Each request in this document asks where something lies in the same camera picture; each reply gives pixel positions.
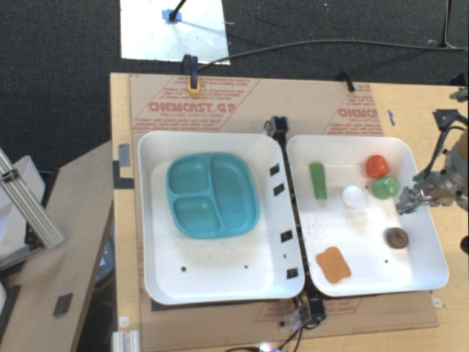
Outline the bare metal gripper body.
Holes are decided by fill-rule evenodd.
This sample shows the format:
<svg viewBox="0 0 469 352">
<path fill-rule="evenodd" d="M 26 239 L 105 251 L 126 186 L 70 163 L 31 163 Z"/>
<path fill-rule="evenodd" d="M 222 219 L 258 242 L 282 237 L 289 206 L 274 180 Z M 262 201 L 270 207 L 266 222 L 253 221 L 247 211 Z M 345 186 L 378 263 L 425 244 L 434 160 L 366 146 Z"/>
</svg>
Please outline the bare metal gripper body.
<svg viewBox="0 0 469 352">
<path fill-rule="evenodd" d="M 457 172 L 441 170 L 426 178 L 425 197 L 431 206 L 468 206 L 468 179 Z"/>
</svg>

